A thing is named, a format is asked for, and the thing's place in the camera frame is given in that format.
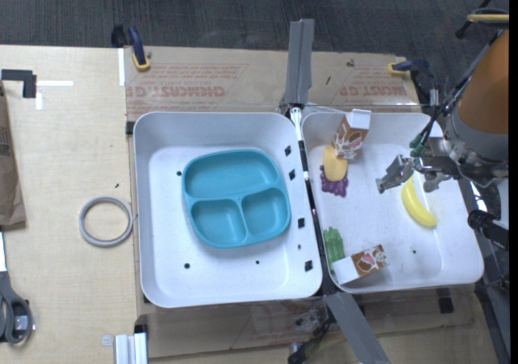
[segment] metal ring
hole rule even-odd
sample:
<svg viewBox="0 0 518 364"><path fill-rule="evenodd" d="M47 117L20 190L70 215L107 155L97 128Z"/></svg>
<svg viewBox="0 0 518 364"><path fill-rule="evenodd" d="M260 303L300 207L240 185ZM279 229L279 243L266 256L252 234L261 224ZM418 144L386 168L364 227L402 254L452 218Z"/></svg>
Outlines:
<svg viewBox="0 0 518 364"><path fill-rule="evenodd" d="M110 240L102 240L97 239L94 236L90 235L90 233L87 232L85 226L84 226L84 219L87 214L87 211L92 208L92 206L97 205L99 203L113 203L114 205L118 205L121 209L124 210L126 213L126 216L128 218L128 226L126 227L125 231L122 232L122 235L116 237L115 239ZM79 212L79 231L81 232L81 235L83 235L83 238L88 242L96 246L102 246L102 247L111 247L115 246L116 244L119 244L124 239L126 239L133 228L133 216L131 214L131 208L130 206L123 202L120 198L115 196L98 196L93 197L89 201L87 201L84 206L82 207L81 211Z"/></svg>

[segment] beige tabletop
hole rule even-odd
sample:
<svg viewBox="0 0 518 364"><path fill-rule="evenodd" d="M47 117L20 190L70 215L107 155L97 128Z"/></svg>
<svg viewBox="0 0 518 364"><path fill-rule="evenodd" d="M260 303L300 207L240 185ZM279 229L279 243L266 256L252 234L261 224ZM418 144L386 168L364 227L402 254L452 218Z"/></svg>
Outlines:
<svg viewBox="0 0 518 364"><path fill-rule="evenodd" d="M134 244L90 245L78 215L99 195L131 202L118 51L0 46L0 58L3 69L32 70L38 81L72 82L40 87L41 110L22 97L21 83L4 82L27 211L23 225L5 229L7 266L13 288L31 304L36 331L20 347L0 343L0 363L111 363L113 348L103 339L132 334L137 319ZM107 239L122 232L125 217L101 205L87 222ZM474 296L466 299L470 313L462 325L384 331L380 343L391 361L496 362L481 306ZM381 320L385 328L388 319ZM323 347L314 362L355 362L340 337ZM287 355L288 347L279 346L153 362L285 363Z"/></svg>

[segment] blue divided plate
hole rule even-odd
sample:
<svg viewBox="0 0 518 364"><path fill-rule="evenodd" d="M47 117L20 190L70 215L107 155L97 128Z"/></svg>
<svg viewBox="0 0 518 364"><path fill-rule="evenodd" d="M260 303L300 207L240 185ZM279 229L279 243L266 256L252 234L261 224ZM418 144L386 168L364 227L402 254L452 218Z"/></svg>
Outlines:
<svg viewBox="0 0 518 364"><path fill-rule="evenodd" d="M282 176L271 157L259 150L197 157L185 167L181 187L193 229L217 248L263 242L290 223Z"/></svg>

